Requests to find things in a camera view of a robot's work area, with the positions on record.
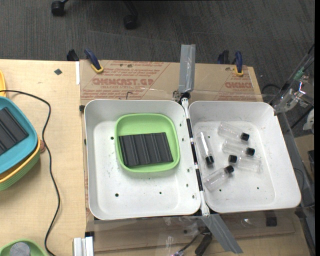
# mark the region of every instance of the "plastic tube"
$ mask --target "plastic tube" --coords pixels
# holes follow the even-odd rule
[[[218,127],[218,134],[222,137],[235,139],[237,141],[248,141],[250,135],[243,132],[240,128],[237,128],[226,122],[221,122]]]
[[[208,141],[208,135],[205,131],[201,131],[196,135],[196,142],[200,150],[201,156],[205,159],[206,165],[212,167],[215,160],[212,153],[210,142]]]
[[[239,169],[261,171],[261,160],[254,157],[229,155],[229,163]]]
[[[204,178],[204,186],[209,191],[213,191],[218,185],[225,182],[234,170],[235,169],[231,165],[229,165],[227,167],[220,168],[214,171],[209,176]]]
[[[226,139],[222,144],[222,151],[236,156],[253,156],[256,152],[252,147],[229,139]]]

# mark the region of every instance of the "wire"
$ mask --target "wire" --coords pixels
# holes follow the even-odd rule
[[[295,121],[294,124],[291,125],[291,127],[290,127],[289,129],[287,129],[287,130],[285,131],[285,133],[287,133],[287,132],[289,132],[290,130],[292,130],[293,128],[295,128],[296,125],[297,125],[302,119],[304,119],[305,116],[308,115],[313,108],[314,108],[313,106],[310,106],[310,107],[308,108],[308,110],[307,110],[297,121]]]
[[[275,85],[273,83],[268,83],[261,89],[261,94],[263,94],[264,90],[267,89],[268,87],[275,87],[275,88],[278,88],[279,90],[281,89],[278,85]]]
[[[312,63],[314,63],[314,62],[315,62],[315,57],[312,57],[312,58],[308,61],[308,63],[305,64],[305,67],[303,67],[302,72],[305,72],[305,71],[312,65]]]
[[[59,190],[58,190],[58,186],[56,184],[56,181],[55,181],[55,178],[52,174],[52,156],[51,156],[51,152],[49,150],[49,147],[45,141],[45,131],[46,131],[46,128],[47,128],[47,125],[48,125],[48,122],[49,122],[49,119],[50,119],[50,115],[51,115],[51,105],[49,104],[49,102],[47,102],[46,100],[38,97],[38,96],[35,96],[33,94],[30,94],[30,93],[27,93],[27,92],[23,92],[23,91],[19,91],[19,90],[0,90],[0,93],[1,92],[11,92],[11,93],[17,93],[17,94],[22,94],[22,95],[27,95],[29,97],[32,97],[32,98],[35,98],[45,104],[47,104],[47,106],[49,107],[49,112],[48,112],[48,116],[46,118],[46,121],[45,121],[45,124],[43,126],[43,129],[42,129],[42,141],[44,143],[44,147],[46,148],[46,150],[48,151],[48,154],[49,154],[49,172],[50,172],[50,175],[51,175],[51,179],[53,181],[53,184],[54,184],[54,188],[55,188],[55,191],[56,191],[56,195],[57,195],[57,200],[58,200],[58,204],[57,204],[57,208],[55,210],[55,214],[53,216],[53,219],[51,221],[51,224],[46,232],[46,235],[45,235],[45,238],[44,238],[44,246],[45,246],[45,249],[52,255],[52,256],[55,256],[55,254],[53,252],[51,252],[47,246],[47,240],[48,240],[48,236],[50,234],[50,231],[51,231],[51,228],[56,220],[56,217],[58,215],[58,212],[59,212],[59,209],[60,209],[60,205],[61,205],[61,199],[60,199],[60,194],[59,194]]]
[[[300,191],[302,192],[302,190],[304,190],[305,187],[305,175],[304,172],[298,168],[293,168],[295,171],[298,171],[300,173],[300,175],[302,176],[302,186],[299,186]]]
[[[185,247],[183,247],[182,249],[179,250],[179,252],[183,252],[185,249],[187,249],[199,236],[199,234],[197,234]]]
[[[315,48],[315,43],[313,43],[313,45],[311,46],[311,48],[308,50],[308,54],[311,53],[311,51]]]

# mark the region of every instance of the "black cap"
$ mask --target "black cap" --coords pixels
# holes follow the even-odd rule
[[[234,170],[235,170],[232,165],[228,165],[227,167],[225,167],[225,168],[223,168],[223,169],[224,169],[224,171],[225,171],[226,173],[228,173],[228,174],[233,173]]]
[[[238,158],[237,158],[236,155],[231,154],[231,155],[229,155],[229,159],[228,160],[229,160],[230,163],[236,163]]]
[[[240,138],[241,138],[241,140],[243,140],[243,141],[248,141],[249,140],[249,137],[250,137],[250,135],[248,134],[248,133],[241,133],[241,136],[240,136]]]
[[[245,150],[245,153],[249,156],[253,156],[255,154],[256,150],[252,147],[247,147]]]
[[[209,155],[205,158],[206,164],[208,166],[212,166],[214,164],[214,158],[212,157],[212,155]]]

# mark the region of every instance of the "blue clamp handle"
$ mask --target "blue clamp handle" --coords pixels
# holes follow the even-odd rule
[[[241,74],[242,73],[242,54],[238,50],[235,52],[235,65],[236,65],[237,73]]]
[[[94,69],[94,71],[96,71],[97,73],[101,73],[103,71],[103,67],[99,64],[99,61],[93,51],[89,48],[85,48],[84,53],[91,60],[92,68]]]

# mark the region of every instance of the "metal bracket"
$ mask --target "metal bracket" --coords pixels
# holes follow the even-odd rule
[[[191,93],[195,87],[196,45],[181,46],[179,93]]]
[[[94,238],[77,237],[73,239],[73,256],[94,256]]]
[[[211,214],[209,217],[202,217],[201,220],[226,252],[231,251],[235,254],[243,253],[236,239],[231,234],[230,230],[219,214]]]

